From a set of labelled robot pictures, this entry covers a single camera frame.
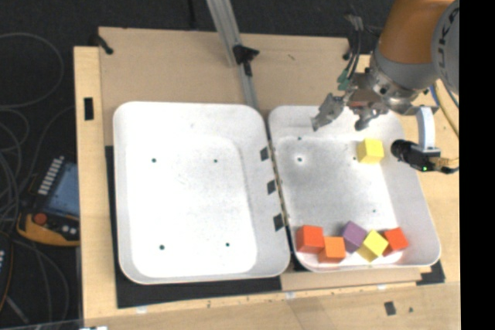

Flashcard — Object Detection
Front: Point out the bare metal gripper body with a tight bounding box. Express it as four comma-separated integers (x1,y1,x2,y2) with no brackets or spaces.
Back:
345,68,425,117

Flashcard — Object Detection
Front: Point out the yellow cube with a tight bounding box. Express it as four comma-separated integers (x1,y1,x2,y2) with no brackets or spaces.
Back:
356,138,385,165
356,230,390,264

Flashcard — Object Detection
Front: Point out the white plastic tray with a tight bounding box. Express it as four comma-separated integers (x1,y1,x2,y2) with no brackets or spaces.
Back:
267,104,442,274
112,100,292,285

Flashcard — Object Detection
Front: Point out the purple cube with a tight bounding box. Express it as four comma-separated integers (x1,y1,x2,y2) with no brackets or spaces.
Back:
341,220,368,254

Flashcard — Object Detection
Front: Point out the red cube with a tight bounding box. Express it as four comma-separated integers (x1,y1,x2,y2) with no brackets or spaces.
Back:
295,224,326,254
381,226,410,257

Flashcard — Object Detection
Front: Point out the orange cube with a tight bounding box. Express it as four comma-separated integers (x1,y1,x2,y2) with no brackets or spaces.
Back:
317,236,347,264

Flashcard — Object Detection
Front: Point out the brown cardboard board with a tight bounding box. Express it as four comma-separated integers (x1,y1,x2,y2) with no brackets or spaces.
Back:
97,26,433,292

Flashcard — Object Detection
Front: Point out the black cylinder on white bracket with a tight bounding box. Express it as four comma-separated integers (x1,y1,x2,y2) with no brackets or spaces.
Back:
390,106,442,173

